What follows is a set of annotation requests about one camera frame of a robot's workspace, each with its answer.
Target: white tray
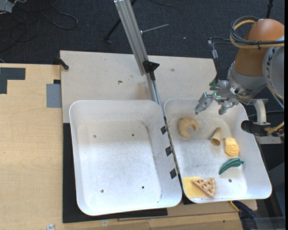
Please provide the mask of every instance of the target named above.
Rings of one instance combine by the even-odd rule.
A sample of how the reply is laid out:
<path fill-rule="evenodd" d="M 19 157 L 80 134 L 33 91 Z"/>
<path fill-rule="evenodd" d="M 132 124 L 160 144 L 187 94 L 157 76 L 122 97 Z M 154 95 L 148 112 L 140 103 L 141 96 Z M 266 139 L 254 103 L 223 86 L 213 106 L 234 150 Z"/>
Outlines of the white tray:
<path fill-rule="evenodd" d="M 243 131 L 242 121 L 248 120 L 241 104 L 218 114 L 221 107 L 212 102 L 209 108 L 195 114 L 197 99 L 171 99 L 165 104 L 165 115 L 168 121 L 169 133 L 174 146 L 179 172 L 184 177 L 214 177 L 216 180 L 216 195 L 213 199 L 206 196 L 192 197 L 195 203 L 217 201 L 264 199 L 271 194 L 271 183 L 265 169 L 259 148 L 253 134 Z M 178 122 L 183 117 L 192 117 L 199 123 L 199 130 L 189 128 L 191 138 L 183 138 L 178 132 Z M 224 141 L 219 146 L 210 142 L 214 130 L 222 128 L 223 138 L 235 138 L 244 161 L 239 167 L 232 167 L 218 174 L 222 164 L 233 158 L 224 152 Z"/>
<path fill-rule="evenodd" d="M 76 197 L 97 216 L 173 207 L 182 197 L 161 107 L 150 100 L 70 107 Z"/>

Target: metal stand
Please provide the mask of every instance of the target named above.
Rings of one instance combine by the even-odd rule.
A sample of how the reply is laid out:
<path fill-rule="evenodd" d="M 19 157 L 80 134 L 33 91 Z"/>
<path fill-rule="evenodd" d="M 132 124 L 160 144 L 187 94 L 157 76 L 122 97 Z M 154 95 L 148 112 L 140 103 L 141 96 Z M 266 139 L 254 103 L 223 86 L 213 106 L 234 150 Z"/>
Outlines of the metal stand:
<path fill-rule="evenodd" d="M 132 2 L 131 2 L 131 5 L 134 5 L 135 4 L 135 2 L 136 2 L 137 0 L 132 0 Z M 105 41 L 106 42 L 108 42 L 108 43 L 112 43 L 109 39 L 110 39 L 110 36 L 111 36 L 111 34 L 115 31 L 115 29 L 116 29 L 116 27 L 118 27 L 118 25 L 120 24 L 120 22 L 121 22 L 121 20 L 119 19 L 116 23 L 115 23 L 115 25 L 112 27 L 112 29 L 109 31 L 109 33 L 105 36 Z"/>
<path fill-rule="evenodd" d="M 138 64 L 141 75 L 146 75 L 153 100 L 160 105 L 160 99 L 156 86 L 154 71 L 158 63 L 150 62 L 143 43 L 141 31 L 135 19 L 130 0 L 114 0 L 115 6 L 120 15 L 132 52 Z"/>

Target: toy food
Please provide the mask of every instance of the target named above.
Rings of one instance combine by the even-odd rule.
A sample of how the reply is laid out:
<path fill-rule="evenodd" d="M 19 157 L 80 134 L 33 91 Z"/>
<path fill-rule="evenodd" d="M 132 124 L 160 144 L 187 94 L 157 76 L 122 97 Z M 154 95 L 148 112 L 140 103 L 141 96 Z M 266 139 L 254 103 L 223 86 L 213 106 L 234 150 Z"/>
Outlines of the toy food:
<path fill-rule="evenodd" d="M 199 188 L 207 197 L 213 198 L 216 194 L 216 181 L 214 177 L 192 180 L 192 184 Z"/>
<path fill-rule="evenodd" d="M 222 140 L 222 128 L 218 127 L 215 130 L 214 135 L 210 139 L 211 143 L 214 144 L 215 146 L 219 146 Z"/>
<path fill-rule="evenodd" d="M 240 165 L 244 164 L 244 161 L 240 160 L 239 158 L 230 159 L 226 163 L 224 163 L 219 171 L 219 174 L 223 173 L 227 169 L 231 167 L 238 167 Z"/>
<path fill-rule="evenodd" d="M 190 138 L 191 135 L 188 133 L 188 128 L 192 126 L 195 131 L 199 129 L 198 122 L 190 117 L 185 117 L 178 123 L 178 131 L 182 137 Z"/>
<path fill-rule="evenodd" d="M 225 153 L 229 156 L 236 156 L 240 152 L 240 148 L 235 138 L 225 138 Z"/>

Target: power cord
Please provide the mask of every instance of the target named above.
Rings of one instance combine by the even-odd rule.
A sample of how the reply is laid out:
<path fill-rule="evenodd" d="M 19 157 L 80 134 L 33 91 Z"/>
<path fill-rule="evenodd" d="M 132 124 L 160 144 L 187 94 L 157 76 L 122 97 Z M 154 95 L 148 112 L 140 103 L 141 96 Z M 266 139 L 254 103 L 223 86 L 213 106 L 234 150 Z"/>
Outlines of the power cord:
<path fill-rule="evenodd" d="M 20 1 L 22 4 L 24 4 L 27 0 L 17 0 L 17 1 Z M 40 27 L 40 21 L 41 21 L 42 17 L 46 18 L 50 23 L 52 23 L 56 27 L 59 27 L 59 28 L 64 29 L 64 30 L 72 30 L 72 29 L 76 28 L 76 26 L 78 24 L 78 19 L 73 15 L 70 15 L 70 14 L 67 14 L 67 13 L 60 11 L 55 6 L 59 2 L 59 0 L 55 0 L 55 1 L 46 0 L 50 5 L 48 5 L 44 8 L 42 8 L 42 6 L 41 6 L 41 4 L 42 4 L 41 0 L 35 0 L 35 1 L 36 1 L 36 5 L 38 7 L 37 10 L 29 9 L 28 6 L 25 6 L 25 5 L 21 5 L 21 6 L 16 5 L 15 6 L 13 13 L 12 13 L 12 17 L 16 20 L 16 24 L 14 24 L 12 27 L 10 27 L 8 29 L 0 29 L 0 32 L 10 31 L 11 38 L 14 40 L 14 42 L 10 46 L 8 46 L 7 48 L 0 50 L 0 53 L 10 49 L 11 47 L 13 47 L 15 44 L 17 44 L 19 42 L 28 42 L 28 41 L 31 41 L 32 39 L 34 39 L 36 37 L 36 35 L 38 34 L 38 30 Z M 55 23 L 46 14 L 46 12 L 48 12 L 50 9 L 54 9 L 58 14 L 71 18 L 73 20 L 73 25 L 72 26 L 63 26 L 63 25 L 60 25 L 58 23 Z M 24 39 L 24 36 L 28 36 L 29 30 L 32 28 L 33 25 L 35 25 L 34 32 L 31 34 L 31 36 L 28 39 Z"/>
<path fill-rule="evenodd" d="M 218 81 L 218 78 L 219 78 L 220 67 L 219 67 L 219 58 L 218 58 L 218 54 L 217 54 L 215 45 L 216 44 L 230 44 L 230 45 L 232 45 L 232 43 L 229 39 L 222 38 L 220 36 L 212 36 L 208 39 L 208 44 L 212 47 L 213 60 L 214 60 L 215 66 L 216 66 L 216 77 L 213 80 L 213 82 L 216 83 Z"/>
<path fill-rule="evenodd" d="M 284 47 L 285 40 L 279 41 L 249 41 L 246 40 L 236 32 L 236 30 L 243 24 L 255 23 L 260 19 L 255 16 L 242 16 L 234 20 L 230 25 L 230 40 L 234 46 L 238 48 L 256 48 L 256 47 Z"/>
<path fill-rule="evenodd" d="M 175 3 L 173 3 L 173 4 L 163 4 L 163 3 L 157 2 L 157 1 L 155 1 L 155 0 L 147 0 L 147 1 L 150 1 L 150 2 L 155 3 L 155 4 L 157 4 L 157 5 L 174 8 L 174 5 L 177 5 L 178 3 L 180 3 L 180 2 L 183 1 L 183 0 L 179 0 L 178 2 L 175 2 Z"/>
<path fill-rule="evenodd" d="M 284 114 L 284 113 L 285 113 L 284 110 L 277 110 L 277 111 L 269 111 L 269 112 L 266 112 L 267 115 L 272 115 L 272 114 Z M 248 115 L 248 118 L 253 118 L 253 117 L 257 117 L 257 114 Z"/>

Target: beige board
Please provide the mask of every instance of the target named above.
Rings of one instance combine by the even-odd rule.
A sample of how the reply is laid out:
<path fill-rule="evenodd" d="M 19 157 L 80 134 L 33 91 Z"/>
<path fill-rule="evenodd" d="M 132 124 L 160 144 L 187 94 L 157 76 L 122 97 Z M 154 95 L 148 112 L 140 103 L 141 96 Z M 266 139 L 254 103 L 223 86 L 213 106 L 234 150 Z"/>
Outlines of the beige board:
<path fill-rule="evenodd" d="M 25 80 L 8 80 L 7 94 L 0 94 L 0 229 L 59 230 L 162 229 L 167 225 L 194 224 L 205 229 L 242 229 L 237 212 L 228 202 L 177 206 L 167 218 L 118 219 L 62 223 L 62 108 L 47 108 L 46 84 L 60 79 L 58 65 L 1 64 L 25 68 Z M 255 200 L 248 206 L 257 208 Z M 206 214 L 195 219 L 184 215 Z M 232 224 L 219 223 L 225 219 Z"/>
<path fill-rule="evenodd" d="M 60 51 L 70 67 L 61 68 L 63 121 L 78 100 L 152 100 L 146 76 L 141 76 L 134 55 Z M 161 107 L 172 98 L 199 99 L 216 76 L 212 59 L 149 56 L 160 64 L 155 70 Z"/>

